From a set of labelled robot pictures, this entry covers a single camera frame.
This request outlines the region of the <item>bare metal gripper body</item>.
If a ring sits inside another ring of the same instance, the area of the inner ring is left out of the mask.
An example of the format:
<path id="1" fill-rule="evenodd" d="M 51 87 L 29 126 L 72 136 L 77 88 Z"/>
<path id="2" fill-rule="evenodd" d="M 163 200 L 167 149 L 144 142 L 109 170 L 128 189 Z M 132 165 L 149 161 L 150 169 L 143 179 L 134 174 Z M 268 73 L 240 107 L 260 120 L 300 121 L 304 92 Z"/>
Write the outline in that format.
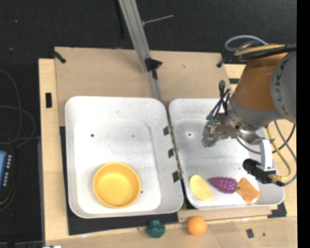
<path id="1" fill-rule="evenodd" d="M 218 114 L 211 125 L 212 137 L 221 135 L 223 140 L 240 138 L 248 144 L 259 144 L 264 137 L 257 131 L 258 127 L 251 126 L 235 115 Z"/>

